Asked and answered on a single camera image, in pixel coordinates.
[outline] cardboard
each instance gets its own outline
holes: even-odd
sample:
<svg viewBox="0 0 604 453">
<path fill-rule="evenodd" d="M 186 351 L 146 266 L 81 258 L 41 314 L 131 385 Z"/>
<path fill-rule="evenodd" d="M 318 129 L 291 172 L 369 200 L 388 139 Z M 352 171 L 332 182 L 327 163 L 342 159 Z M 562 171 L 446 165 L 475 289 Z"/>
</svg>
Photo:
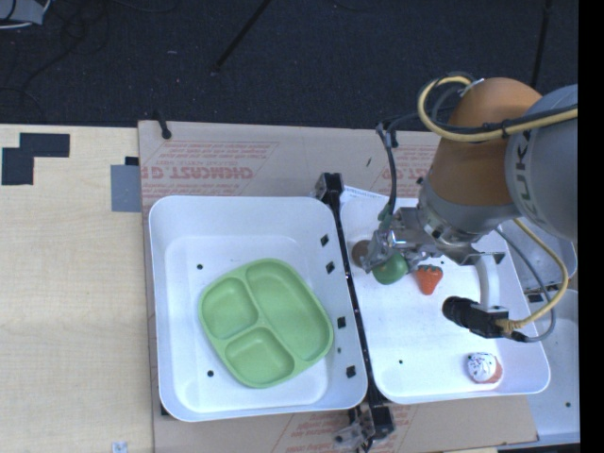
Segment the cardboard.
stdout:
<svg viewBox="0 0 604 453">
<path fill-rule="evenodd" d="M 154 442 L 157 452 L 335 452 L 333 437 L 348 424 L 347 411 L 297 413 L 184 423 L 161 413 L 157 378 L 154 295 L 148 250 L 148 212 L 169 194 L 298 196 L 312 194 L 322 173 L 341 173 L 344 184 L 390 192 L 386 153 L 373 130 L 294 126 L 139 122 L 148 331 Z M 397 195 L 416 197 L 416 183 L 431 164 L 438 136 L 401 132 L 394 151 Z M 525 396 L 391 405 L 395 431 L 372 452 L 466 449 L 537 440 Z"/>
</svg>

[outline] black fabric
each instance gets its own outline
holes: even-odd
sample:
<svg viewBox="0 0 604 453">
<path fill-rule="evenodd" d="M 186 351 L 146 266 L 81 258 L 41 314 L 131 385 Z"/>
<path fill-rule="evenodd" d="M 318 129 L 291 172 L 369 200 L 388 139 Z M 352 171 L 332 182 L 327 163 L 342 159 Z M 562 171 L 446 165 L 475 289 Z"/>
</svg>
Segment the black fabric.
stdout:
<svg viewBox="0 0 604 453">
<path fill-rule="evenodd" d="M 212 76 L 263 1 L 56 0 L 0 30 L 0 123 L 373 128 L 447 72 L 578 82 L 579 0 L 270 0 Z"/>
</svg>

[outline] white tray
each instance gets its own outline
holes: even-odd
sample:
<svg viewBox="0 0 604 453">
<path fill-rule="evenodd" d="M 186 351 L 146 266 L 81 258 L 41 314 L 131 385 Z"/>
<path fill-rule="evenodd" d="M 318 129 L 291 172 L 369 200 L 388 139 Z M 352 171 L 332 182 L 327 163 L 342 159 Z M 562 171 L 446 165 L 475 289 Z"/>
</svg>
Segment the white tray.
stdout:
<svg viewBox="0 0 604 453">
<path fill-rule="evenodd" d="M 343 410 L 363 400 L 364 360 L 326 205 L 309 197 L 168 196 L 152 207 L 149 233 L 159 396 L 171 415 L 194 422 Z M 286 261 L 306 280 L 331 319 L 334 341 L 300 375 L 257 389 L 242 385 L 222 363 L 204 334 L 197 303 L 216 278 L 265 258 Z M 345 327 L 338 326 L 339 318 Z M 354 375 L 347 374 L 351 368 Z"/>
<path fill-rule="evenodd" d="M 348 250 L 369 240 L 378 226 L 386 198 L 353 198 L 342 207 Z M 416 199 L 399 199 L 396 206 L 413 207 Z M 483 252 L 506 252 L 497 265 L 501 306 L 511 319 L 530 314 L 505 241 L 496 233 L 476 244 Z M 534 394 L 549 382 L 549 365 L 541 343 L 521 344 L 509 339 L 485 339 L 443 316 L 443 302 L 451 295 L 479 301 L 478 272 L 446 257 L 428 260 L 445 275 L 433 295 L 423 295 L 408 274 L 392 285 L 379 284 L 372 274 L 351 260 L 351 272 L 367 337 L 377 388 L 395 403 L 413 404 L 448 399 L 506 394 Z M 521 329 L 536 336 L 534 324 Z M 476 384 L 465 370 L 473 352 L 492 352 L 501 361 L 503 378 L 497 384 Z"/>
</svg>

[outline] yellow cable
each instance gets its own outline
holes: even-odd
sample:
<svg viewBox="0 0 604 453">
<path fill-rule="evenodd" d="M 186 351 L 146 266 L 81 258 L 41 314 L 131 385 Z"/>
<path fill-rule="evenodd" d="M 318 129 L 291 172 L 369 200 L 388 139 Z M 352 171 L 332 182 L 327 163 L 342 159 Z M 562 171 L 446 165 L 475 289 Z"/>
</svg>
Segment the yellow cable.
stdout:
<svg viewBox="0 0 604 453">
<path fill-rule="evenodd" d="M 545 127 L 560 123 L 562 121 L 568 121 L 570 119 L 575 119 L 578 117 L 577 109 L 570 109 L 564 112 L 560 112 L 553 116 L 547 116 L 540 119 L 535 119 L 533 121 L 529 121 L 527 123 L 513 125 L 506 127 L 505 130 L 500 127 L 498 129 L 493 129 L 491 131 L 480 132 L 478 134 L 459 134 L 451 131 L 447 131 L 439 126 L 437 126 L 426 114 L 425 110 L 425 102 L 426 98 L 430 91 L 436 85 L 443 85 L 448 83 L 460 83 L 469 86 L 472 84 L 471 80 L 468 77 L 463 75 L 450 75 L 447 77 L 434 79 L 420 92 L 420 95 L 417 99 L 417 112 L 419 114 L 422 123 L 432 132 L 438 134 L 443 138 L 447 138 L 452 141 L 461 141 L 466 143 L 475 143 L 478 141 L 489 141 L 502 138 L 505 134 L 517 134 L 519 132 L 523 132 L 529 129 L 533 129 L 536 127 Z"/>
<path fill-rule="evenodd" d="M 506 333 L 506 332 L 510 333 L 513 330 L 522 328 L 526 324 L 530 324 L 531 322 L 536 321 L 537 319 L 542 317 L 545 313 L 547 313 L 550 309 L 552 309 L 556 304 L 558 304 L 558 302 L 560 302 L 560 300 L 562 299 L 562 296 L 566 292 L 566 288 L 568 287 L 568 272 L 566 271 L 566 266 L 564 265 L 564 262 L 560 259 L 560 257 L 558 257 L 551 248 L 549 248 L 537 235 L 535 235 L 518 218 L 515 218 L 514 222 L 519 227 L 521 227 L 524 230 L 524 232 L 527 233 L 533 241 L 535 241 L 537 244 L 539 244 L 544 249 L 544 251 L 547 252 L 547 254 L 552 259 L 554 259 L 554 261 L 556 261 L 556 263 L 560 267 L 560 270 L 562 271 L 562 284 L 561 284 L 561 287 L 558 290 L 558 292 L 553 296 L 553 298 L 547 304 L 545 304 L 543 307 L 541 307 L 540 309 L 535 311 L 533 314 L 531 314 L 529 317 L 527 317 L 523 320 L 519 320 L 519 321 L 513 321 L 510 319 L 495 320 L 495 324 L 502 327 L 504 330 L 504 333 Z"/>
</svg>

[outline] light wood surface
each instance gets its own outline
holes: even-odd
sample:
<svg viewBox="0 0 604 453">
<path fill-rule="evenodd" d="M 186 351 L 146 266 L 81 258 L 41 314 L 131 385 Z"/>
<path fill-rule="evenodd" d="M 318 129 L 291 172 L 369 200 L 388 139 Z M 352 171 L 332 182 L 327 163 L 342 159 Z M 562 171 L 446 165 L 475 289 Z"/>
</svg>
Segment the light wood surface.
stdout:
<svg viewBox="0 0 604 453">
<path fill-rule="evenodd" d="M 111 211 L 110 166 L 136 128 L 69 133 L 69 158 L 35 158 L 34 185 L 0 186 L 0 451 L 153 450 L 140 213 Z"/>
</svg>

